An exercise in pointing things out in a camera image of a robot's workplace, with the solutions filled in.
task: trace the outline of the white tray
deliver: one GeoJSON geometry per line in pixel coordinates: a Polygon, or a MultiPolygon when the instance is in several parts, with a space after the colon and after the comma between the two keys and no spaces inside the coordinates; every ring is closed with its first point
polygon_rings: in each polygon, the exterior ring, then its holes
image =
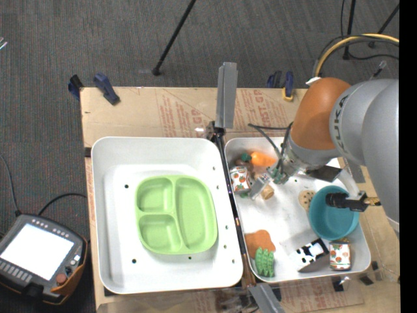
{"type": "MultiPolygon", "coordinates": [[[[283,138],[271,139],[278,147],[280,147],[283,141],[283,138]]],[[[235,166],[235,160],[242,153],[251,153],[252,151],[260,151],[276,157],[272,145],[264,137],[235,138],[229,140],[225,145],[225,156],[229,168],[235,166]]],[[[331,160],[328,165],[339,168],[337,159],[331,160]]],[[[249,197],[243,198],[238,194],[234,195],[244,234],[253,233],[257,230],[267,230],[276,247],[274,253],[275,275],[273,277],[259,275],[256,271],[255,261],[248,257],[251,269],[257,278],[264,282],[275,283],[318,276],[359,273],[369,267],[371,253],[359,224],[348,236],[351,242],[352,254],[350,271],[332,270],[329,267],[328,256],[323,256],[303,269],[303,272],[298,272],[288,255],[301,246],[317,239],[317,235],[310,227],[307,212],[298,202],[298,194],[302,190],[318,191],[327,185],[337,185],[344,189],[346,187],[338,179],[333,183],[328,183],[306,177],[305,175],[295,175],[284,185],[275,185],[274,183],[270,185],[274,188],[274,195],[268,200],[258,196],[253,201],[249,197]]],[[[325,239],[323,241],[328,247],[329,241],[325,239]]]]}
{"type": "Polygon", "coordinates": [[[98,268],[108,290],[150,293],[225,288],[239,282],[243,265],[235,219],[220,152],[212,142],[203,138],[105,137],[93,145],[91,156],[98,268]],[[142,180],[155,175],[190,175],[208,186],[218,224],[218,237],[210,249],[164,255],[142,245],[135,190],[142,180]]]}

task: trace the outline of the teal bowl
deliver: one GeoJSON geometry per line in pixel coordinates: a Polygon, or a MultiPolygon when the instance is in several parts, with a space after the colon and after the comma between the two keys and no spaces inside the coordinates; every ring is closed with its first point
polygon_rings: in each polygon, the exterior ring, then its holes
{"type": "Polygon", "coordinates": [[[336,185],[320,189],[311,200],[308,220],[313,231],[321,238],[329,241],[348,236],[359,223],[359,212],[349,208],[339,209],[326,204],[326,195],[346,190],[336,185]]]}

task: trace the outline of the black cable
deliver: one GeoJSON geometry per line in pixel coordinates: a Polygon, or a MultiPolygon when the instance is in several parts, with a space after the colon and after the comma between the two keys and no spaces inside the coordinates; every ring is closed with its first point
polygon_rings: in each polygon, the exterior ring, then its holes
{"type": "Polygon", "coordinates": [[[47,204],[45,204],[45,206],[43,206],[43,208],[41,208],[41,210],[39,210],[38,216],[40,216],[46,210],[46,208],[48,206],[50,206],[52,203],[54,203],[55,201],[57,201],[59,198],[62,198],[62,197],[65,197],[65,196],[81,196],[81,197],[87,198],[86,195],[80,194],[78,192],[66,192],[64,194],[61,194],[61,195],[58,195],[58,196],[54,197],[47,204]]]}
{"type": "Polygon", "coordinates": [[[397,59],[397,60],[399,60],[399,57],[396,57],[396,56],[394,56],[394,55],[384,54],[384,53],[380,53],[380,54],[378,54],[378,55],[369,55],[369,56],[367,56],[367,57],[355,57],[353,54],[351,54],[351,53],[349,52],[349,57],[350,57],[350,58],[353,58],[353,59],[355,59],[355,60],[367,60],[367,59],[378,58],[378,57],[389,57],[389,58],[392,58],[392,59],[397,59]]]}
{"type": "Polygon", "coordinates": [[[251,123],[248,124],[249,127],[253,127],[256,130],[258,130],[272,144],[272,146],[274,147],[275,152],[277,152],[277,154],[279,153],[281,155],[279,160],[278,160],[278,164],[276,166],[277,170],[280,169],[281,174],[283,173],[283,166],[282,166],[282,161],[283,160],[282,159],[283,159],[283,154],[284,154],[284,150],[285,150],[285,144],[287,143],[289,132],[290,132],[290,129],[291,129],[292,125],[293,125],[293,122],[289,123],[289,125],[287,127],[275,127],[274,128],[274,127],[262,127],[260,125],[254,125],[254,124],[251,124],[251,123]],[[278,149],[278,147],[272,141],[272,139],[269,138],[269,136],[262,130],[263,128],[270,129],[270,130],[285,130],[285,135],[284,135],[284,139],[283,139],[283,142],[282,142],[281,151],[278,149]]]}
{"type": "Polygon", "coordinates": [[[277,153],[281,152],[280,149],[278,149],[277,145],[275,145],[275,143],[272,141],[272,139],[269,138],[269,136],[265,132],[263,132],[262,129],[259,126],[253,125],[251,123],[249,123],[248,126],[254,128],[258,132],[260,132],[266,138],[266,140],[268,140],[270,142],[270,144],[273,146],[275,152],[277,152],[277,153]]]}
{"type": "Polygon", "coordinates": [[[6,172],[7,172],[7,176],[8,176],[8,183],[10,185],[10,191],[12,193],[12,199],[13,199],[13,204],[14,204],[14,208],[16,209],[14,214],[17,216],[20,216],[22,214],[22,212],[19,210],[18,207],[18,203],[16,202],[16,196],[14,195],[14,188],[13,188],[13,181],[12,181],[12,174],[10,173],[10,170],[7,166],[7,162],[6,160],[0,155],[0,159],[3,161],[3,163],[6,166],[6,172]]]}
{"type": "MultiPolygon", "coordinates": [[[[385,40],[385,39],[383,39],[383,38],[376,38],[376,37],[372,37],[372,36],[365,36],[365,35],[363,35],[363,34],[361,34],[361,35],[352,35],[351,37],[363,37],[363,40],[355,40],[355,42],[347,42],[347,43],[344,43],[344,44],[342,44],[340,47],[338,47],[338,48],[336,48],[333,52],[336,52],[336,51],[338,51],[340,48],[344,48],[344,47],[346,47],[346,46],[348,46],[348,45],[352,45],[352,44],[357,44],[357,43],[364,43],[364,42],[385,42],[385,43],[389,43],[389,44],[392,44],[392,45],[395,45],[395,46],[397,46],[397,47],[399,47],[399,43],[395,43],[395,42],[392,42],[391,40],[385,40]]],[[[325,51],[327,51],[329,48],[330,48],[330,45],[334,42],[334,41],[336,41],[337,39],[339,39],[339,38],[344,38],[344,36],[337,36],[337,37],[334,37],[333,39],[331,39],[325,46],[324,46],[324,48],[321,50],[321,52],[320,52],[320,55],[319,55],[319,58],[318,59],[320,59],[322,56],[323,56],[323,54],[325,53],[325,51]]],[[[355,57],[354,55],[352,55],[351,53],[349,53],[349,55],[350,55],[350,57],[352,57],[353,59],[357,59],[357,60],[365,60],[365,59],[371,59],[371,58],[374,58],[374,57],[381,57],[381,56],[384,56],[384,57],[391,57],[391,58],[394,58],[394,59],[399,59],[399,57],[396,57],[396,56],[393,56],[393,55],[388,55],[388,54],[380,54],[380,55],[372,55],[372,56],[369,56],[369,57],[355,57]]]]}

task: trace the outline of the gray carpet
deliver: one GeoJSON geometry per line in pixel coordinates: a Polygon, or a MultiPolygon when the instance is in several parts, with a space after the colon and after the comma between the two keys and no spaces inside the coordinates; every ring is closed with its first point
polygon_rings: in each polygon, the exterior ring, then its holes
{"type": "MultiPolygon", "coordinates": [[[[0,155],[8,163],[19,208],[37,211],[64,192],[86,193],[79,102],[68,92],[77,74],[94,86],[97,72],[114,86],[217,87],[223,62],[238,67],[238,87],[266,87],[276,70],[292,70],[305,88],[315,61],[346,35],[351,0],[197,0],[160,71],[156,66],[191,0],[0,0],[0,155]]],[[[356,0],[352,35],[377,33],[399,0],[356,0]]],[[[399,38],[399,12],[384,34],[399,38]]],[[[333,53],[323,76],[349,83],[399,77],[399,50],[386,42],[333,53]]],[[[0,164],[0,231],[14,221],[12,195],[0,164]]],[[[45,216],[89,238],[84,198],[69,196],[45,216]]],[[[93,313],[88,265],[63,306],[34,305],[0,287],[0,313],[93,313]]]]}

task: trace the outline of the green divided plate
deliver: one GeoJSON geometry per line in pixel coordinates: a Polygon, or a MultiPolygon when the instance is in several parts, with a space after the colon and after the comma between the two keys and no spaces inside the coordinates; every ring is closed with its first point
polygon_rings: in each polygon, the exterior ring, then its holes
{"type": "Polygon", "coordinates": [[[136,188],[139,238],[159,254],[208,250],[217,239],[217,219],[209,188],[187,175],[149,177],[136,188]]]}

